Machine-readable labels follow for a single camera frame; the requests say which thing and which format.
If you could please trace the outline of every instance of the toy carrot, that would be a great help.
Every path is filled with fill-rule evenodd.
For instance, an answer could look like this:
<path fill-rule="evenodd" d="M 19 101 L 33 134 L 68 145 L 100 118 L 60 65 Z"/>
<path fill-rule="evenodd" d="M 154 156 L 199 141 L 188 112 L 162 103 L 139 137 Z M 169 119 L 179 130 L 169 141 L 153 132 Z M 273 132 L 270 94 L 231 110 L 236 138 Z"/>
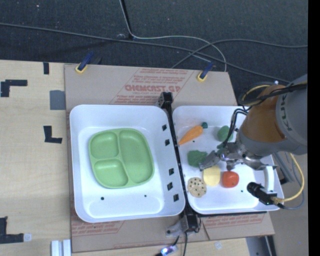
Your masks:
<path fill-rule="evenodd" d="M 181 138 L 181 140 L 178 142 L 178 144 L 182 145 L 186 142 L 192 141 L 193 139 L 199 137 L 204 132 L 204 129 L 206 129 L 206 128 L 208 128 L 208 124 L 206 122 L 203 122 L 201 125 L 196 125 L 196 126 L 192 127 Z"/>

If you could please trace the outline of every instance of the red tomato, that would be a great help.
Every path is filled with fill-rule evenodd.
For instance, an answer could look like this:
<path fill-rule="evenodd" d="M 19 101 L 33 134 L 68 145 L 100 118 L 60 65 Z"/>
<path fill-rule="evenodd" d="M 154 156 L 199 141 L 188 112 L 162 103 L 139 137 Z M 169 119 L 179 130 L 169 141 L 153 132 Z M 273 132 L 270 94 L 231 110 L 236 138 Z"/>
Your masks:
<path fill-rule="evenodd" d="M 222 184 L 226 188 L 233 188 L 239 183 L 239 175 L 238 173 L 227 170 L 222 174 Z"/>

